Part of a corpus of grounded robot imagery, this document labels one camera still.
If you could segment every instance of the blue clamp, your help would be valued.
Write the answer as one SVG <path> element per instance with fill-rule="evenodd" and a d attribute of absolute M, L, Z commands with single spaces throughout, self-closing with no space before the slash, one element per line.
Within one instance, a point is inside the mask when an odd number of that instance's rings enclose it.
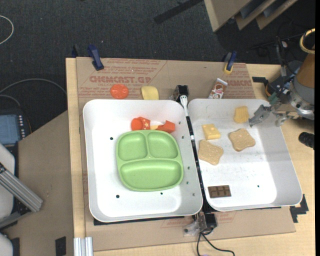
<path fill-rule="evenodd" d="M 88 50 L 89 56 L 93 58 L 92 64 L 95 70 L 97 71 L 103 70 L 105 67 L 101 62 L 97 47 L 95 47 L 93 44 L 89 44 L 87 50 Z"/>
<path fill-rule="evenodd" d="M 224 73 L 226 74 L 231 74 L 233 67 L 234 67 L 234 63 L 236 60 L 236 56 L 237 56 L 237 52 L 234 50 L 231 52 L 229 52 L 225 58 L 224 58 L 224 62 L 226 62 L 225 66 L 224 66 Z"/>

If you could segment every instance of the black floor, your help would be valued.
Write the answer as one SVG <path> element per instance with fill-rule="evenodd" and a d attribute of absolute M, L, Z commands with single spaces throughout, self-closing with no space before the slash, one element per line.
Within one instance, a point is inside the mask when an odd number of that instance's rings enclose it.
<path fill-rule="evenodd" d="M 219 62 L 236 50 L 237 62 L 277 64 L 272 43 L 276 36 L 285 39 L 315 27 L 315 0 L 298 0 L 263 30 L 253 21 L 239 31 L 231 19 L 214 33 L 203 1 L 162 22 L 155 20 L 186 1 L 0 0 L 0 16 L 14 24 L 12 37 L 0 44 L 0 91 L 31 78 L 65 89 L 65 58 L 72 56 L 75 44 L 83 56 L 94 44 L 101 57 Z M 10 32 L 10 23 L 0 18 L 0 42 Z M 299 37 L 286 42 L 287 61 L 303 61 L 306 54 L 299 48 Z M 67 109 L 62 90 L 45 81 L 20 83 L 3 94 L 20 102 L 32 130 Z M 15 106 L 13 100 L 0 97 L 0 110 Z"/>

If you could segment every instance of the wooden table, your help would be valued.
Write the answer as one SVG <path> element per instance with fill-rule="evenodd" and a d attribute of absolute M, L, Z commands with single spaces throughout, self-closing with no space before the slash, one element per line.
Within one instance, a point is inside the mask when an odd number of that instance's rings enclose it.
<path fill-rule="evenodd" d="M 250 77 L 266 77 L 272 79 L 280 73 L 280 66 L 265 64 L 247 64 Z M 72 180 L 72 204 L 74 237 L 85 238 L 85 213 L 83 180 L 81 165 L 81 145 L 79 135 L 79 106 L 77 88 L 76 59 L 66 59 L 66 79 L 68 94 L 68 118 L 70 137 L 70 164 Z M 264 87 L 261 83 L 253 83 L 257 99 L 265 99 Z M 237 256 L 300 256 L 315 255 L 315 152 L 298 141 L 302 132 L 314 133 L 314 122 L 309 120 L 287 120 L 281 127 L 282 132 L 297 172 L 302 192 L 308 204 L 309 211 L 298 216 L 295 233 L 244 237 L 225 240 L 215 240 L 218 248 L 230 249 Z M 206 242 L 200 242 L 200 253 L 208 255 L 231 255 L 230 253 L 214 251 Z M 179 243 L 161 246 L 149 246 L 130 249 L 99 251 L 95 256 L 194 256 L 197 255 L 196 243 Z"/>

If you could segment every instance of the green plate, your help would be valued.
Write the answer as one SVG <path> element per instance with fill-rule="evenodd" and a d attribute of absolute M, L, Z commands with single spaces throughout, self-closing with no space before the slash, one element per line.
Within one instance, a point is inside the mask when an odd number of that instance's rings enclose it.
<path fill-rule="evenodd" d="M 116 161 L 122 183 L 134 191 L 171 189 L 184 176 L 175 138 L 160 130 L 122 134 L 116 143 Z"/>

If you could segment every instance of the cable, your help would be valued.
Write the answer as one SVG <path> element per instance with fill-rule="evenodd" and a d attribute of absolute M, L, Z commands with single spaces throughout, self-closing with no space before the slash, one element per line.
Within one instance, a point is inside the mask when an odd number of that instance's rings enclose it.
<path fill-rule="evenodd" d="M 7 17 L 0 15 L 0 18 L 3 18 L 3 19 L 5 19 L 5 20 L 7 20 L 7 21 L 11 24 L 11 27 L 12 27 L 12 29 L 11 29 L 11 34 L 10 34 L 5 40 L 0 41 L 0 45 L 2 45 L 3 43 L 5 43 L 6 41 L 8 41 L 8 40 L 12 37 L 12 35 L 14 34 L 15 26 L 14 26 L 14 24 L 12 23 L 12 21 L 11 21 L 10 19 L 8 19 Z"/>
<path fill-rule="evenodd" d="M 226 250 L 226 249 L 219 249 L 217 247 L 215 247 L 207 238 L 206 235 L 209 235 L 214 229 L 212 228 L 210 232 L 204 234 L 203 232 L 199 233 L 199 237 L 198 237 L 198 241 L 196 243 L 196 253 L 198 256 L 201 256 L 201 254 L 199 253 L 199 243 L 200 243 L 200 238 L 201 236 L 203 236 L 203 238 L 209 243 L 209 245 L 212 246 L 212 248 L 216 249 L 217 251 L 220 252 L 224 252 L 224 253 L 231 253 L 233 256 L 235 256 L 235 253 L 232 250 Z"/>
<path fill-rule="evenodd" d="M 16 86 L 16 85 L 21 84 L 21 83 L 29 82 L 29 81 L 43 81 L 43 82 L 47 82 L 47 83 L 53 84 L 54 86 L 56 86 L 60 90 L 62 90 L 65 95 L 67 95 L 67 92 L 65 91 L 65 89 L 63 89 L 59 84 L 57 84 L 57 83 L 55 83 L 53 81 L 47 80 L 47 79 L 43 79 L 43 78 L 29 78 L 29 79 L 20 80 L 18 82 L 14 82 L 14 83 L 8 85 L 7 87 L 3 88 L 2 90 L 0 90 L 0 94 L 2 94 L 4 91 L 6 91 L 7 89 L 9 89 L 9 88 L 11 88 L 13 86 Z"/>
<path fill-rule="evenodd" d="M 0 95 L 0 97 L 7 98 L 7 99 L 10 99 L 10 100 L 13 100 L 13 101 L 14 101 L 14 102 L 19 106 L 19 108 L 21 107 L 20 102 L 19 102 L 19 101 L 17 101 L 14 97 L 11 97 L 11 96 L 9 96 L 9 95 L 4 95 L 4 94 Z"/>
<path fill-rule="evenodd" d="M 312 33 L 315 33 L 316 29 L 309 29 L 308 31 L 306 31 L 303 36 L 301 36 L 299 44 L 300 44 L 300 48 L 302 51 L 306 52 L 307 54 L 316 54 L 316 49 L 309 49 L 305 46 L 305 39 L 307 36 L 309 36 Z"/>

